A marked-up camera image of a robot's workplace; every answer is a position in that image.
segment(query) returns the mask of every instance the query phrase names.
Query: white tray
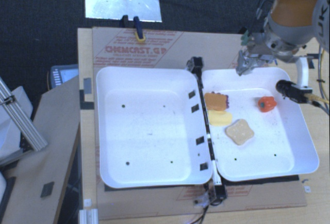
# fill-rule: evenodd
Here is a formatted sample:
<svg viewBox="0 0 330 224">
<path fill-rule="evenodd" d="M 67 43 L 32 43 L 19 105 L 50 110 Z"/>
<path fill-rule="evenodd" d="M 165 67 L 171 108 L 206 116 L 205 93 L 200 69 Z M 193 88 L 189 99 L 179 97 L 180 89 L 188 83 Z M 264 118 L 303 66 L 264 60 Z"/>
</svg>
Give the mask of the white tray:
<svg viewBox="0 0 330 224">
<path fill-rule="evenodd" d="M 226 127 L 210 126 L 219 173 L 230 181 L 307 174 L 319 166 L 300 106 L 283 99 L 276 83 L 289 80 L 277 67 L 256 68 L 249 75 L 238 76 L 235 70 L 203 72 L 203 92 L 229 96 L 233 122 L 245 119 L 255 135 L 241 146 L 225 134 Z M 262 113 L 259 98 L 273 96 L 277 106 Z"/>
<path fill-rule="evenodd" d="M 203 184 L 210 179 L 203 110 L 190 72 L 106 67 L 97 74 L 96 88 L 100 172 L 107 185 Z M 200 137 L 204 142 L 197 145 Z M 203 164 L 207 169 L 201 170 Z"/>
</svg>

